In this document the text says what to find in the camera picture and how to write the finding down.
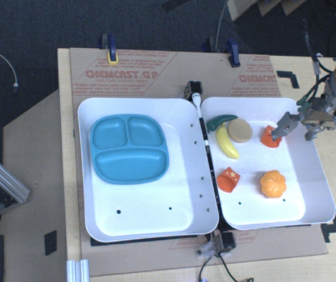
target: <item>blue plate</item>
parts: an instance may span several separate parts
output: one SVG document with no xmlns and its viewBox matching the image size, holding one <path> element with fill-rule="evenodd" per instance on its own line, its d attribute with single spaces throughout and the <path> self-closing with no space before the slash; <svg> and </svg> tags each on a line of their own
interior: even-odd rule
<svg viewBox="0 0 336 282">
<path fill-rule="evenodd" d="M 167 142 L 160 125 L 145 115 L 113 115 L 91 129 L 90 148 L 96 173 L 113 184 L 141 184 L 168 169 Z"/>
</svg>

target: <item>white cable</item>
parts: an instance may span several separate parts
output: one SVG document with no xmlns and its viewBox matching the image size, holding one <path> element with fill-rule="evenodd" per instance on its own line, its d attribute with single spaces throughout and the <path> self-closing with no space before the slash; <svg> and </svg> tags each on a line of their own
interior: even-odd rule
<svg viewBox="0 0 336 282">
<path fill-rule="evenodd" d="M 219 41 L 219 33 L 220 33 L 221 20 L 223 19 L 224 11 L 225 11 L 226 8 L 227 8 L 228 1 L 229 1 L 229 0 L 226 0 L 226 2 L 224 3 L 223 9 L 221 10 L 221 14 L 220 14 L 220 18 L 219 18 L 219 23 L 218 23 L 218 25 L 217 25 L 217 30 L 216 30 L 216 40 L 215 40 L 215 52 L 217 52 L 217 44 L 218 44 L 218 41 Z"/>
<path fill-rule="evenodd" d="M 0 58 L 2 58 L 10 66 L 11 70 L 13 71 L 14 78 L 15 78 L 15 82 L 13 84 L 13 87 L 14 87 L 14 92 L 16 92 L 16 90 L 18 89 L 18 78 L 16 77 L 15 69 L 10 64 L 10 62 L 6 59 L 6 57 L 4 57 L 3 55 L 0 54 Z"/>
</svg>

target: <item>blue clip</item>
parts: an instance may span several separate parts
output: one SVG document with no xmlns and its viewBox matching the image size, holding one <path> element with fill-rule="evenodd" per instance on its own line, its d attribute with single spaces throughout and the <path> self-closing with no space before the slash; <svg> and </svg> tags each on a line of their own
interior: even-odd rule
<svg viewBox="0 0 336 282">
<path fill-rule="evenodd" d="M 228 60 L 232 68 L 240 67 L 240 61 L 238 59 L 238 44 L 234 39 L 229 39 L 226 42 L 227 52 L 231 55 Z"/>
<path fill-rule="evenodd" d="M 103 33 L 99 39 L 99 49 L 105 49 L 108 47 L 107 53 L 108 61 L 111 65 L 115 65 L 119 62 L 119 57 L 116 52 L 116 39 L 111 33 Z"/>
</svg>

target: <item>black floor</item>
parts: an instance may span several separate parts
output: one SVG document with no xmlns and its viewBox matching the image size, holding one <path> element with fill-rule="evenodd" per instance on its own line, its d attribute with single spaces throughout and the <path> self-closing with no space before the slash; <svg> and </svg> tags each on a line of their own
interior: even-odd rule
<svg viewBox="0 0 336 282">
<path fill-rule="evenodd" d="M 9 122 L 58 88 L 57 49 L 97 48 L 112 32 L 119 49 L 200 52 L 216 35 L 225 0 L 0 0 L 0 132 Z M 232 22 L 225 13 L 220 46 L 228 38 L 240 53 L 308 55 L 303 19 L 315 51 L 336 56 L 336 0 L 308 0 L 286 16 L 279 5 L 265 17 L 257 6 Z"/>
</svg>

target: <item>white tray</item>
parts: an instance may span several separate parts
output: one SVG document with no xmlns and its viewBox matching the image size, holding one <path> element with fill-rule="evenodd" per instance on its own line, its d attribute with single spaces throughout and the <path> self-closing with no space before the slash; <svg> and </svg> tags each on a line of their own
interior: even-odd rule
<svg viewBox="0 0 336 282">
<path fill-rule="evenodd" d="M 313 141 L 306 141 L 306 128 L 298 127 L 284 137 L 279 147 L 261 142 L 267 125 L 276 127 L 282 115 L 297 113 L 289 98 L 208 98 L 202 106 L 205 122 L 224 114 L 236 115 L 251 125 L 253 137 L 234 145 L 240 154 L 227 157 L 217 143 L 215 132 L 208 134 L 215 175 L 231 167 L 241 178 L 231 193 L 219 190 L 221 209 L 228 224 L 235 229 L 292 226 L 325 223 L 335 216 L 335 204 Z M 287 190 L 278 199 L 261 192 L 260 178 L 269 170 L 285 176 Z"/>
<path fill-rule="evenodd" d="M 202 104 L 205 122 L 232 114 L 251 124 L 253 137 L 235 143 L 237 160 L 219 148 L 215 133 L 209 144 L 215 175 L 227 167 L 241 175 L 232 193 L 219 190 L 222 213 L 235 229 L 325 223 L 335 216 L 335 205 L 313 141 L 305 141 L 299 125 L 278 148 L 261 144 L 267 125 L 275 126 L 297 106 L 286 98 L 208 98 Z M 150 116 L 163 129 L 169 168 L 159 180 L 134 185 L 111 184 L 95 172 L 90 153 L 90 131 L 110 115 Z M 82 152 L 85 223 L 88 233 L 101 242 L 155 237 L 191 236 L 213 231 L 219 213 L 198 115 L 184 99 L 90 98 L 78 110 Z M 268 199 L 260 190 L 260 177 L 279 170 L 287 191 Z"/>
<path fill-rule="evenodd" d="M 90 131 L 109 115 L 150 116 L 163 129 L 169 167 L 159 180 L 111 184 L 95 172 Z M 101 242 L 207 234 L 219 221 L 197 112 L 183 99 L 90 98 L 78 110 L 88 233 Z"/>
</svg>

